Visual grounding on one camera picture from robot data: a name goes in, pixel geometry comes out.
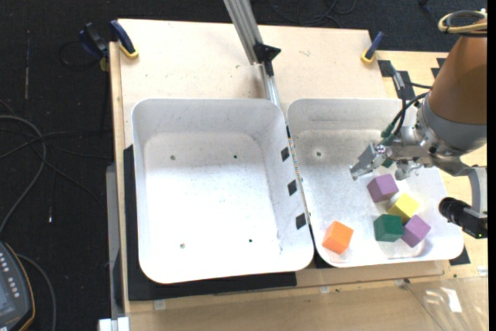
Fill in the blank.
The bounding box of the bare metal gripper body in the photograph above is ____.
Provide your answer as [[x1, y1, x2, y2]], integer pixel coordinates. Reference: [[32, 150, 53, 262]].
[[377, 124, 443, 166]]

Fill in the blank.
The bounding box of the purple cube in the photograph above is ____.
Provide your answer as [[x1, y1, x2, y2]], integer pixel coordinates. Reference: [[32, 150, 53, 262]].
[[400, 214, 432, 248], [366, 173, 400, 204]]

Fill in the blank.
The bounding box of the yellow cube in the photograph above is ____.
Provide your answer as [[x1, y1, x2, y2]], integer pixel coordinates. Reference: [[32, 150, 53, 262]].
[[387, 192, 421, 225]]

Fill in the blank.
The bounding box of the white plastic tray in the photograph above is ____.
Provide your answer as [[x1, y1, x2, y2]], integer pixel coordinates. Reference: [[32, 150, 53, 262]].
[[287, 98, 465, 269], [130, 98, 315, 284]]

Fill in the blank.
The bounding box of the green cube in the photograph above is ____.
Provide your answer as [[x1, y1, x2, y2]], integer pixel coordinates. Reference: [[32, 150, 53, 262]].
[[373, 213, 405, 243]]

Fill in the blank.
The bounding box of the orange cube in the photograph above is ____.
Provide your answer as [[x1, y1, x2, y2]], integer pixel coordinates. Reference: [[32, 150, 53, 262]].
[[321, 220, 355, 256]]

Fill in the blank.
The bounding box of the pale wood board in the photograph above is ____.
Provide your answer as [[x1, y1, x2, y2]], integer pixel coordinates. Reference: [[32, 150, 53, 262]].
[[115, 18, 446, 286]]

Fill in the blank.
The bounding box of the black cylinder on white bracket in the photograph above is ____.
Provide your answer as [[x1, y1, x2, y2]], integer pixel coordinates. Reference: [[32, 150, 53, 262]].
[[438, 164, 488, 240]]

